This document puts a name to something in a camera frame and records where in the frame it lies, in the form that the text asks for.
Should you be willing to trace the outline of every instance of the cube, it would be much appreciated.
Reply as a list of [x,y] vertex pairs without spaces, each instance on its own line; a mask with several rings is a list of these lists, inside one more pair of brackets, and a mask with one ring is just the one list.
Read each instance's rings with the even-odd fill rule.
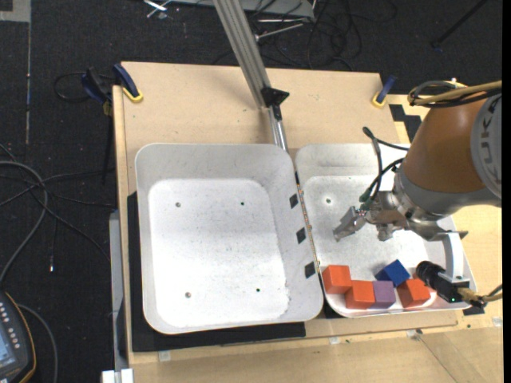
[[381,310],[393,306],[396,302],[396,292],[392,281],[373,281],[374,304],[372,310]]
[[351,288],[351,273],[348,265],[329,265],[322,276],[327,294],[344,294]]
[[398,295],[403,308],[420,306],[431,298],[430,289],[418,278],[407,279],[398,286]]
[[374,277],[378,281],[392,281],[394,286],[398,286],[410,278],[410,273],[401,264],[401,261],[396,259],[382,268]]
[[351,288],[344,294],[346,308],[366,310],[374,305],[374,288],[372,281],[352,280]]

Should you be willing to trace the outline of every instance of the purple block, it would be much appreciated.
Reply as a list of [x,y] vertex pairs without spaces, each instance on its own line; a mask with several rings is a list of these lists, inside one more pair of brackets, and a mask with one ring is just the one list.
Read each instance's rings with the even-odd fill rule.
[[372,310],[385,309],[396,302],[396,293],[392,281],[373,281],[374,304]]
[[380,270],[374,277],[378,281],[392,281],[394,286],[399,286],[410,278],[410,274],[401,264],[401,261],[396,259]]

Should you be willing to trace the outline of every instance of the blue cube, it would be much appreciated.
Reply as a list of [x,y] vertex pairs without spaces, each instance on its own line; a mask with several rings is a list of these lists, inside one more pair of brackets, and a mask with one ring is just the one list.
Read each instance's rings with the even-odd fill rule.
[[380,270],[374,277],[378,281],[392,281],[394,286],[399,286],[407,279],[410,279],[410,273],[401,264],[401,261],[396,259]]

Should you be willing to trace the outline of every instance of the orange block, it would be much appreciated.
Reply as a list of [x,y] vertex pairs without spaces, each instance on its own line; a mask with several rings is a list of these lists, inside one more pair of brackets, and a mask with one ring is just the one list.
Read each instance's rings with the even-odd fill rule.
[[418,278],[407,279],[397,290],[403,308],[422,305],[431,298],[430,289]]
[[366,310],[374,305],[374,287],[372,281],[351,281],[351,289],[345,295],[346,308],[352,310]]
[[351,274],[348,265],[329,265],[323,271],[322,276],[327,294],[344,294],[351,288]]

